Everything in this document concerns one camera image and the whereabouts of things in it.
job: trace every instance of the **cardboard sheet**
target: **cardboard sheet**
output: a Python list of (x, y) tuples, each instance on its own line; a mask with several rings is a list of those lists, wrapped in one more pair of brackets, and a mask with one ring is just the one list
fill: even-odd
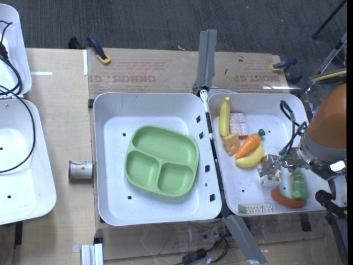
[[(105, 48), (109, 64), (94, 49), (87, 50), (89, 97), (104, 92), (192, 92), (198, 52)], [(216, 52), (212, 87), (237, 92), (281, 92), (287, 89), (283, 72), (271, 72), (278, 56), (258, 53)]]

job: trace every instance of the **green bottle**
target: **green bottle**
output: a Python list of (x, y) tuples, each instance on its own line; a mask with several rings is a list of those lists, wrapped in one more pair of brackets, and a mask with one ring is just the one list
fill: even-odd
[(291, 174), (291, 186), (293, 199), (305, 201), (308, 197), (305, 177), (300, 170), (296, 168)]

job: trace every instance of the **metal can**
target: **metal can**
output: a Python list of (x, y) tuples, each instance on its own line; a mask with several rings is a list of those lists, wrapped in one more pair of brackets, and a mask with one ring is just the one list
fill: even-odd
[(92, 179), (93, 162), (92, 161), (69, 161), (68, 164), (69, 179)]

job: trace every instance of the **green plate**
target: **green plate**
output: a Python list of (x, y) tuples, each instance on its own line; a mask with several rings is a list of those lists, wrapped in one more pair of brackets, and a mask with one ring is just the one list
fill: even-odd
[(191, 189), (198, 164), (199, 148), (191, 137), (144, 125), (131, 138), (124, 171), (129, 182), (139, 188), (179, 197)]

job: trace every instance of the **wooden table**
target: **wooden table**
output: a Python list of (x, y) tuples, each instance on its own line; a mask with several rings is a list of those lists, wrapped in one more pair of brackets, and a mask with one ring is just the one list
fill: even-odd
[[(93, 244), (94, 184), (68, 178), (69, 160), (92, 160), (88, 77), (84, 51), (27, 49), (33, 86), (26, 99), (40, 113), (57, 202), (45, 216), (23, 221), (22, 244), (14, 250), (14, 265), (80, 264), (79, 247)], [(324, 220), (320, 238), (261, 245), (269, 264), (340, 264), (331, 228)], [(215, 256), (222, 250), (212, 251)], [(107, 261), (107, 264), (175, 264), (184, 254)], [(238, 247), (218, 264), (248, 264)]]

